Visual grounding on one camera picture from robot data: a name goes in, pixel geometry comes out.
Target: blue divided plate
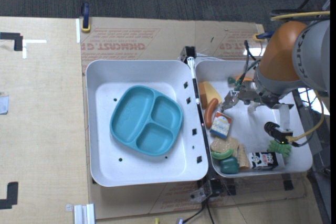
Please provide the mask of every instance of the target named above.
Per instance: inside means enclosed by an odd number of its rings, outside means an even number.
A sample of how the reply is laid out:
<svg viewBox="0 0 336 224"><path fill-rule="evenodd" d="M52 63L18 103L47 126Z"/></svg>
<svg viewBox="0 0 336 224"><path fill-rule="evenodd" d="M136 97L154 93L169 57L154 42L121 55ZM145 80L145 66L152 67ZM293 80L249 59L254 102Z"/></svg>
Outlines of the blue divided plate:
<svg viewBox="0 0 336 224"><path fill-rule="evenodd" d="M110 131L120 143L146 155L159 156L174 144L182 110L166 95L145 86L132 86L119 100Z"/></svg>

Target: small label sticker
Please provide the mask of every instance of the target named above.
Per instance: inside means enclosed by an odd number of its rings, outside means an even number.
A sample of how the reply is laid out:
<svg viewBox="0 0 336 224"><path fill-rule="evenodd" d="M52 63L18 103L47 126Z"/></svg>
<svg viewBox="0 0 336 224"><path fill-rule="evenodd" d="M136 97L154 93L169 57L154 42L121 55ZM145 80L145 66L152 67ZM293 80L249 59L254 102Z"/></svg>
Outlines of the small label sticker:
<svg viewBox="0 0 336 224"><path fill-rule="evenodd" d="M0 115L6 115L8 113L9 96L1 96L0 92Z"/></svg>
<svg viewBox="0 0 336 224"><path fill-rule="evenodd" d="M65 212L72 212L73 211L73 204L65 205Z"/></svg>

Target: toy sausage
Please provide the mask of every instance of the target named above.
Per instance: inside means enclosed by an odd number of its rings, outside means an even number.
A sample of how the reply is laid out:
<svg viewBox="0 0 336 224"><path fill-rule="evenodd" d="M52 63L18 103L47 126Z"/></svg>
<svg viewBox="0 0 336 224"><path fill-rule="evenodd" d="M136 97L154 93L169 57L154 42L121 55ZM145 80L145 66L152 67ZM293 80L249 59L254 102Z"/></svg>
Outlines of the toy sausage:
<svg viewBox="0 0 336 224"><path fill-rule="evenodd" d="M217 98L212 98L209 104L206 106L204 112L204 122L207 128L210 128L212 125L212 113L215 110L215 107L218 105L219 100Z"/></svg>

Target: small juice box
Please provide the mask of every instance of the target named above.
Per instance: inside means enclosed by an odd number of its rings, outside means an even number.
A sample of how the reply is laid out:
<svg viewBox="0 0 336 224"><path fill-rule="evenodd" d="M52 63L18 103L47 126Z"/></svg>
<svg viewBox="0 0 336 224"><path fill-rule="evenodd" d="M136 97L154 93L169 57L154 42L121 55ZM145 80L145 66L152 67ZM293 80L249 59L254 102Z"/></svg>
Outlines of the small juice box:
<svg viewBox="0 0 336 224"><path fill-rule="evenodd" d="M283 166L281 154L275 152L253 152L248 154L250 166L253 170L272 170Z"/></svg>
<svg viewBox="0 0 336 224"><path fill-rule="evenodd" d="M230 125L231 125L230 117L220 112L216 112L210 128L210 133L225 139L229 134Z"/></svg>

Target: green toy vegetable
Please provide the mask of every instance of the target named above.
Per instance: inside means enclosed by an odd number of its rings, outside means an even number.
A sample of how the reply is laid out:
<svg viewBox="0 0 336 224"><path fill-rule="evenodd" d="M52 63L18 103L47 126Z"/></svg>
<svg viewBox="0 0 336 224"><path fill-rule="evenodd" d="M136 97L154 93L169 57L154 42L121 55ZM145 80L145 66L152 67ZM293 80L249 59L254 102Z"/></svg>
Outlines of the green toy vegetable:
<svg viewBox="0 0 336 224"><path fill-rule="evenodd" d="M229 148L227 151L222 153L211 151L211 157L214 159L226 159L229 158L232 154L233 154L232 148Z"/></svg>
<svg viewBox="0 0 336 224"><path fill-rule="evenodd" d="M280 153L284 158L286 158L289 156L290 150L291 150L290 144L279 144L277 141L271 140L267 152Z"/></svg>
<svg viewBox="0 0 336 224"><path fill-rule="evenodd" d="M223 174L237 174L239 172L238 160L234 156L221 160L219 164Z"/></svg>

